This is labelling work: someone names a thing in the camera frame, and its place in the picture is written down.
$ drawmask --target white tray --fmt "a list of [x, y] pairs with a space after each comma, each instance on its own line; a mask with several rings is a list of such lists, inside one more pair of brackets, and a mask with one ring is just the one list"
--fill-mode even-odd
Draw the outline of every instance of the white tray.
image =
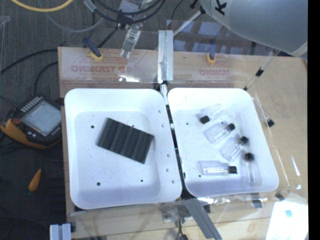
[[[188, 191], [196, 197], [214, 197], [232, 194], [269, 192], [279, 184], [275, 168], [255, 105], [251, 96], [238, 88], [174, 88], [168, 93], [168, 102], [175, 128], [182, 170]], [[215, 121], [202, 124], [204, 108], [214, 104], [225, 107], [224, 115]], [[235, 129], [228, 138], [210, 144], [204, 132], [213, 126], [234, 123]], [[236, 166], [238, 174], [202, 175], [199, 161], [228, 163], [220, 154], [224, 145], [246, 136], [246, 151], [254, 154], [261, 177], [260, 185], [244, 182], [238, 157], [229, 163]]]
[[[159, 92], [73, 89], [66, 94], [64, 104], [70, 196], [77, 207], [171, 202], [180, 196], [175, 147]], [[154, 136], [145, 164], [97, 146], [107, 118]]]

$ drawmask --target orange carrot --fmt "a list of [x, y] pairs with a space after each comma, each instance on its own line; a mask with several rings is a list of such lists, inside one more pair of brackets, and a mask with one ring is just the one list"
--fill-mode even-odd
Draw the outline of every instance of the orange carrot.
[[29, 184], [29, 191], [34, 192], [37, 190], [40, 183], [41, 169], [39, 169], [36, 174], [33, 176]]

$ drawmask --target vial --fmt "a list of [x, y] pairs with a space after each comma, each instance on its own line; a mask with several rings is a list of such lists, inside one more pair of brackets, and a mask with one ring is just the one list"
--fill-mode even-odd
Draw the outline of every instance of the vial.
[[208, 141], [212, 143], [216, 143], [220, 140], [223, 140], [235, 129], [235, 125], [233, 123], [229, 123], [227, 126], [222, 126], [220, 128], [209, 128], [205, 131], [204, 135], [208, 139]]
[[245, 153], [243, 155], [241, 159], [241, 171], [245, 184], [249, 184], [250, 186], [258, 186], [261, 184], [258, 164], [252, 153]]
[[220, 118], [224, 114], [225, 108], [221, 104], [215, 104], [205, 108], [203, 112], [205, 112], [205, 115], [200, 118], [200, 122], [206, 124], [209, 121], [214, 121]]
[[236, 158], [242, 153], [245, 145], [248, 142], [248, 138], [242, 136], [239, 140], [235, 143], [232, 143], [229, 146], [223, 147], [220, 150], [221, 155], [229, 162], [233, 162]]
[[228, 175], [237, 174], [237, 167], [230, 166], [228, 163], [222, 163], [219, 161], [200, 161], [202, 175]]

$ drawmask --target black grooved rectangular object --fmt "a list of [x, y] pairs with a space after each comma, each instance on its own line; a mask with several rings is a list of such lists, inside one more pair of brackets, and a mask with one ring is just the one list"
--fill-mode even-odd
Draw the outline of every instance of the black grooved rectangular object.
[[108, 118], [98, 146], [144, 164], [153, 138], [149, 133]]

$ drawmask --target red emergency button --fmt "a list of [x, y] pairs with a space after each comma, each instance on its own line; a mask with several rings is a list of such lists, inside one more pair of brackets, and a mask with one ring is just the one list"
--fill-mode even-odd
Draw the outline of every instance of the red emergency button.
[[19, 118], [15, 118], [12, 120], [12, 123], [14, 123], [16, 126], [21, 124], [21, 120]]

